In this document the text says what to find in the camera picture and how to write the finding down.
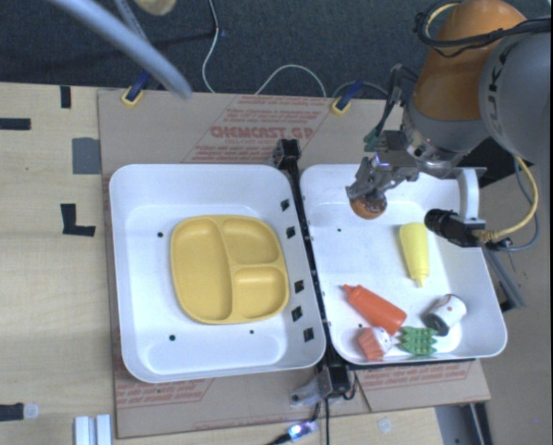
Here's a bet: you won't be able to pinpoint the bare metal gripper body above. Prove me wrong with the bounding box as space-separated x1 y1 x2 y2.
371 129 467 184

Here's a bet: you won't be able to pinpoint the yellow squeeze bottle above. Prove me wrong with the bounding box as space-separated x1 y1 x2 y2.
398 222 431 289

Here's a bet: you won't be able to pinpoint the white plastic tray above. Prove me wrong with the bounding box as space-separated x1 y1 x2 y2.
108 162 328 385
299 162 508 366

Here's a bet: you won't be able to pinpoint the orange squeeze bottle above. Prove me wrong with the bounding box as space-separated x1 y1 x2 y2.
341 283 408 336

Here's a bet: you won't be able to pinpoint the white can with black end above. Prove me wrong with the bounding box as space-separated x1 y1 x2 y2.
419 293 469 338

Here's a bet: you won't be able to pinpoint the green pea pods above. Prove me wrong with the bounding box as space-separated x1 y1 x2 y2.
397 325 440 357

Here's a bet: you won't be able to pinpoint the orange and white carton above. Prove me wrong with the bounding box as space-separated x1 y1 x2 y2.
355 325 394 362

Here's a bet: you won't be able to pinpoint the yellow divided plate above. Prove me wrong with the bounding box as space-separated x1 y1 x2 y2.
169 214 291 326

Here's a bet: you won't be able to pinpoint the brown cardboard board red print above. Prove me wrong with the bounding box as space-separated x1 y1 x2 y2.
96 88 492 439

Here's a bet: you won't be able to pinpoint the black cylinder on white bracket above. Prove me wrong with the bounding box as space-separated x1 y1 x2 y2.
423 166 488 248

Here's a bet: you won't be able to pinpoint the black block with thin wires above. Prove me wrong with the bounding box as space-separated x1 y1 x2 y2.
275 138 302 171
323 362 357 397

